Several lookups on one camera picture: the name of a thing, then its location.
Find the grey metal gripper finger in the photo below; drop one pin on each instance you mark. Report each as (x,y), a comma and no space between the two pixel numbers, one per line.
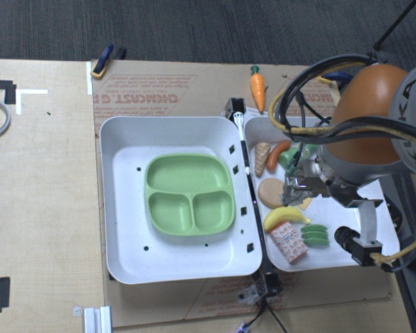
(296,182)
(293,197)

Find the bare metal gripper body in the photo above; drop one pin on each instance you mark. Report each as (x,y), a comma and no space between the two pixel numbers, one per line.
(313,179)

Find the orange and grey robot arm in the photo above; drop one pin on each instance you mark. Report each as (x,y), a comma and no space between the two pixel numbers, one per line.
(367,95)

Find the yellow cheese slice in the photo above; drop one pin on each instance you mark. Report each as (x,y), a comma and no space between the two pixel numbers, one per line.
(305,204)

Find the yellow banana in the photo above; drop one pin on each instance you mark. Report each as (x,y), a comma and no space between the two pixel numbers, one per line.
(281,216)

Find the tan round biscuit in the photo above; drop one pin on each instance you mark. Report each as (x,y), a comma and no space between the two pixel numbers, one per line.
(269,193)

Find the green bottle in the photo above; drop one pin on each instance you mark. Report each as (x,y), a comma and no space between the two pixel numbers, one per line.
(287,156)

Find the orange sausage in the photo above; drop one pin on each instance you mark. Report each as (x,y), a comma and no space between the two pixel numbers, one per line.
(275,156)

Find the beige waffle cone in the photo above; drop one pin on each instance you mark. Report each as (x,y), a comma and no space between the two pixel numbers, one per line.
(261,158)

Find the thin black and white rod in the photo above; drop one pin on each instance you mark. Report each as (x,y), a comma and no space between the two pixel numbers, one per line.
(251,186)

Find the green pea pod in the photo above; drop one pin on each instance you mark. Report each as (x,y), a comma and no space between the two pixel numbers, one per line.
(314,235)

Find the orange and white carton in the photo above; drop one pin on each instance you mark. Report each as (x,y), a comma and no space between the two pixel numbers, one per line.
(289,243)

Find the white plastic tray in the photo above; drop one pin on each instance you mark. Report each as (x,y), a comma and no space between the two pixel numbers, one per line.
(131,220)
(343,220)

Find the orange carrot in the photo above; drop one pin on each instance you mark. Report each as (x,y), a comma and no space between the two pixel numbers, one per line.
(258,90)

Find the green divided plate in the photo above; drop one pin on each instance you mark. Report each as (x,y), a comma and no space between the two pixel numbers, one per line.
(189,175)

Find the brown cardboard board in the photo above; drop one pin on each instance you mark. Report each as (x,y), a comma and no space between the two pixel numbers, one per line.
(149,92)

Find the black cylinder on white bracket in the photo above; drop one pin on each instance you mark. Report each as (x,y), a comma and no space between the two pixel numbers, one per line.
(362,246)

